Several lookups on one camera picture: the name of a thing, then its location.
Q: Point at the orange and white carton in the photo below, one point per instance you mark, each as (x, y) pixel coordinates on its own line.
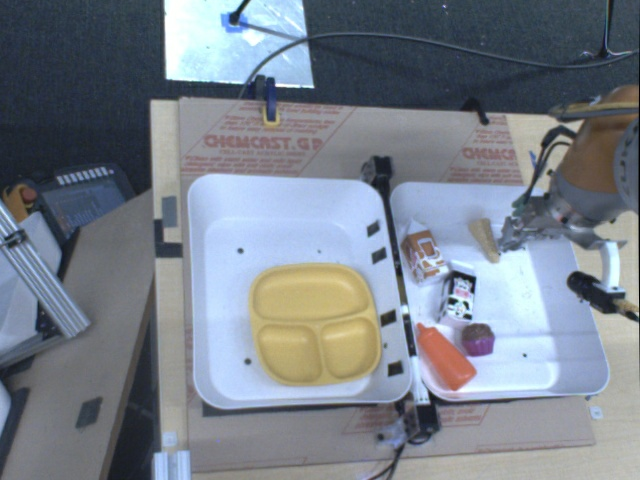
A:
(424, 255)

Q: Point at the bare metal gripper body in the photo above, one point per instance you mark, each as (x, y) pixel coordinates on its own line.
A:
(555, 225)

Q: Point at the tan ice cream cone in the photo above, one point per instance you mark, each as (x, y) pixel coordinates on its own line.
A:
(484, 238)

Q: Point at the white plastic tray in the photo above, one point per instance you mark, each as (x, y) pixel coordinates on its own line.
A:
(295, 218)
(545, 328)

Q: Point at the brown cardboard board red print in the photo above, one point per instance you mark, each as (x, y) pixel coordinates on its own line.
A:
(320, 138)

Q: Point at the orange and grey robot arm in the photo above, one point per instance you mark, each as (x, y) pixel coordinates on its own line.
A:
(595, 143)

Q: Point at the black and white carton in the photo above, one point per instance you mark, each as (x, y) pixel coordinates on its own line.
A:
(459, 295)

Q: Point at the yellow divided plate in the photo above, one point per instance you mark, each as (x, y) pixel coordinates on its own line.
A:
(310, 318)

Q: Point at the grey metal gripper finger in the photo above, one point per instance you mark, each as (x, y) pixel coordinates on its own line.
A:
(512, 225)
(506, 244)

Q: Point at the thin black and white rod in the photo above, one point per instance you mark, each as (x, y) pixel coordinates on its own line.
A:
(395, 253)

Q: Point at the purple cupcake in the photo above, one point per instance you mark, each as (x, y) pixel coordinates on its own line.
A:
(478, 340)

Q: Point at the black cylinder on white bracket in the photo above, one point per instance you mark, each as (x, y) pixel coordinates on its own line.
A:
(595, 288)

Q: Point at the orange bottle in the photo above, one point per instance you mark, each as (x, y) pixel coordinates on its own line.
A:
(445, 358)

